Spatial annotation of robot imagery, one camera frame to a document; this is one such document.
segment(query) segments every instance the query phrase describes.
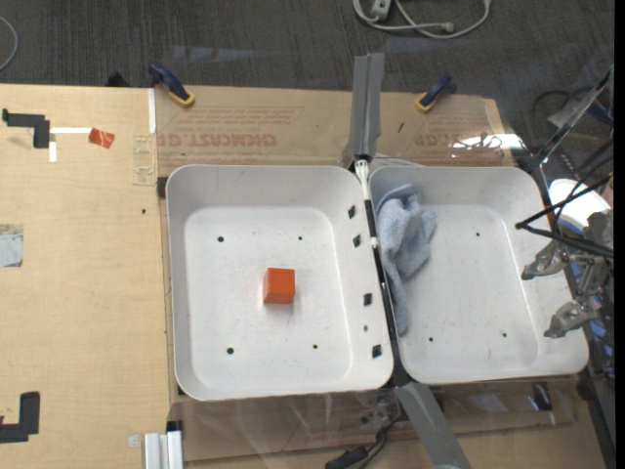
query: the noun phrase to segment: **orange cube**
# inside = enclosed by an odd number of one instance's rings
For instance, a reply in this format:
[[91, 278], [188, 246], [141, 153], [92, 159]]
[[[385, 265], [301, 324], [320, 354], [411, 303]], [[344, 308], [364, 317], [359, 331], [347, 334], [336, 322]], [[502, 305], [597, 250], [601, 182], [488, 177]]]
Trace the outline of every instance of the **orange cube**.
[[263, 279], [265, 304], [291, 304], [295, 296], [295, 271], [268, 268]]

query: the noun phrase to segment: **plywood surface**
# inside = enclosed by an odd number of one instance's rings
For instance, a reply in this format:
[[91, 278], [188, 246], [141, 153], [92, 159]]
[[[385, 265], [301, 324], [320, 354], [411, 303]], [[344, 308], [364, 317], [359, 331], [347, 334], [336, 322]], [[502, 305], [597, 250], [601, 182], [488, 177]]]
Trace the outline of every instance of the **plywood surface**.
[[0, 224], [24, 234], [21, 267], [0, 269], [0, 415], [41, 395], [39, 434], [0, 445], [0, 467], [141, 467], [128, 437], [168, 412], [158, 199], [131, 183], [146, 90], [0, 85], [0, 107], [115, 134], [110, 149], [58, 136], [51, 164], [0, 124]]

